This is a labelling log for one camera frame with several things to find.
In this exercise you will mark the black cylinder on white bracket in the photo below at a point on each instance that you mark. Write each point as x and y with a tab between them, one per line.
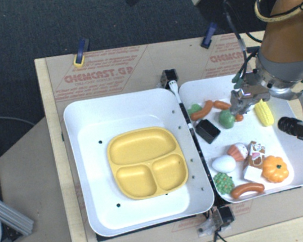
297	125

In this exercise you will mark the brown and white gingerbread carton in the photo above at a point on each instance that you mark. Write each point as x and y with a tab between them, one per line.
253	162

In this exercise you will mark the brown cardboard board red print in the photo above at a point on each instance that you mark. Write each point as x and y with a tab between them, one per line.
120	68

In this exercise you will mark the orange pumpkin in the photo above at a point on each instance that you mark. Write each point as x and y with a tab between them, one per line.
274	168

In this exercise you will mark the green pepper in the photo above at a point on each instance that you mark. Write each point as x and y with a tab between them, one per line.
227	120

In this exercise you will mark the pink cupcake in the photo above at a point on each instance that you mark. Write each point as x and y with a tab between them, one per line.
237	151

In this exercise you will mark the thin black and white rod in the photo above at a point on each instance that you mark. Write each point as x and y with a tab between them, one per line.
190	128

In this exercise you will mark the green peas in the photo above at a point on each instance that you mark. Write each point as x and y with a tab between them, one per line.
223	183

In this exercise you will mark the yellow divided plate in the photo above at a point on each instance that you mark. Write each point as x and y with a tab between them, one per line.
141	147

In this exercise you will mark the black box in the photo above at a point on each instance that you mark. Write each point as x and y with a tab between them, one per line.
207	131

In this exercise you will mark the small orange carrot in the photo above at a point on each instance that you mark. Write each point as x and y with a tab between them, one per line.
239	117

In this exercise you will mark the yellow corn cob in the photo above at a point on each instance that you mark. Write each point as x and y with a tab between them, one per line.
264	113

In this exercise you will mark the white egg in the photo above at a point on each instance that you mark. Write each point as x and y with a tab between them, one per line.
223	164

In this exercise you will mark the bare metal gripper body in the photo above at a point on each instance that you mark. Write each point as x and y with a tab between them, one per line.
255	89

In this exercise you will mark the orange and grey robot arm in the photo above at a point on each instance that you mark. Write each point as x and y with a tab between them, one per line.
284	39

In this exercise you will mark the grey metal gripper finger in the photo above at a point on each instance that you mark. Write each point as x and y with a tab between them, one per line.
248	108
236	105

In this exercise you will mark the white plastic tray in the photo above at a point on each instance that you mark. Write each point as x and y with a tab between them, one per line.
256	132
96	166

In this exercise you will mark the orange sausage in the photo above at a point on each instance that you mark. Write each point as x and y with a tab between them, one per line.
202	111
221	104
248	189

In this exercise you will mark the green broccoli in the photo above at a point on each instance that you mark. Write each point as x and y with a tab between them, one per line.
193	108

